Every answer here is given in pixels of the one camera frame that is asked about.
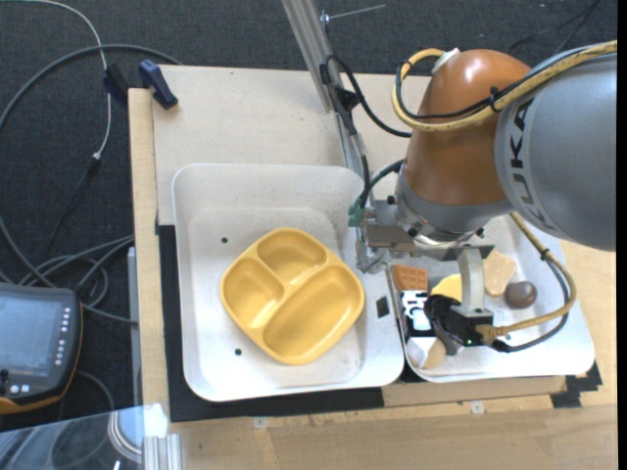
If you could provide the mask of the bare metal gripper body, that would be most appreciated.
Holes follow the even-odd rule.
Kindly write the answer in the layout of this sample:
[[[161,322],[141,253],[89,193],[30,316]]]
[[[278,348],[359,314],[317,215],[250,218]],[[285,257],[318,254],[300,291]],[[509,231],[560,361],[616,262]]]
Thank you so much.
[[[486,246],[470,244],[443,230],[398,218],[399,205],[376,201],[367,208],[360,225],[360,259],[458,259],[462,254],[486,258]]]

